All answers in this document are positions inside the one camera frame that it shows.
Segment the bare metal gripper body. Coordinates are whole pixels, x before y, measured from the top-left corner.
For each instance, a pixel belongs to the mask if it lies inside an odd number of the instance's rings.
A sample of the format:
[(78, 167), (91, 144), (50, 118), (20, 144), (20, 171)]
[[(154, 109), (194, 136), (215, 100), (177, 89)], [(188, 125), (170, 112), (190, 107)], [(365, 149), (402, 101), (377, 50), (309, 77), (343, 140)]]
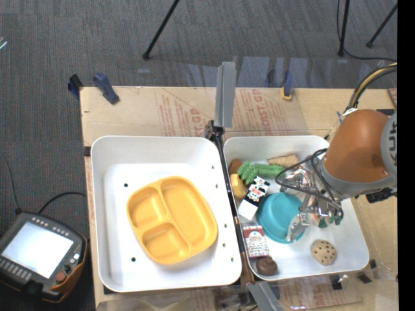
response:
[(327, 223), (341, 223), (341, 202), (321, 194), (305, 193), (299, 211), (315, 214), (319, 220)]

